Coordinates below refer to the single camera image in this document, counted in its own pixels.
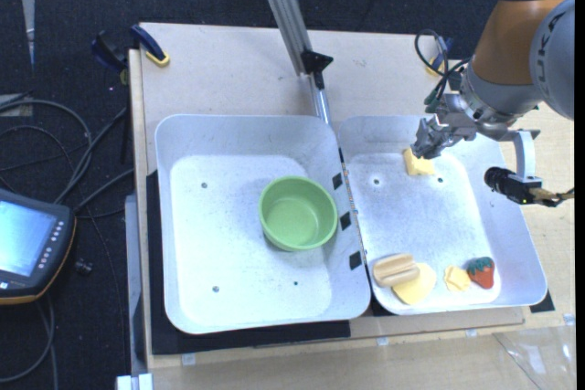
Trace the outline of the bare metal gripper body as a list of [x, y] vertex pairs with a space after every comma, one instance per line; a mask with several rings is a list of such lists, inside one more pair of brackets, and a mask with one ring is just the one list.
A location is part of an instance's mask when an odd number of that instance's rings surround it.
[[432, 130], [443, 142], [470, 141], [476, 134], [502, 140], [517, 116], [499, 111], [474, 95], [446, 93], [432, 117]]

